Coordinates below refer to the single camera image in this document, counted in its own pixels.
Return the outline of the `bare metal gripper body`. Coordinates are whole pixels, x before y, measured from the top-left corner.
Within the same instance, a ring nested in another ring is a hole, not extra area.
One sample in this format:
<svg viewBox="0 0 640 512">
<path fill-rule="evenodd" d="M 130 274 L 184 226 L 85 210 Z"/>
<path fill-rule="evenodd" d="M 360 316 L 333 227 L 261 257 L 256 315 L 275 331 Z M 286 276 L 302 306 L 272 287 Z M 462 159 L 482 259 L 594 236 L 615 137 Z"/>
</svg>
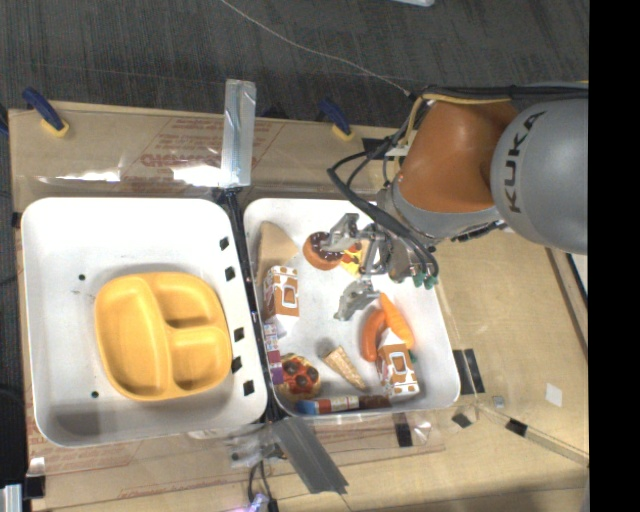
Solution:
<svg viewBox="0 0 640 512">
<path fill-rule="evenodd" d="M 429 248 L 372 223 L 360 232 L 364 251 L 360 271 L 363 275 L 383 275 L 395 283 L 409 279 L 414 284 L 437 283 L 437 261 Z"/>
</svg>

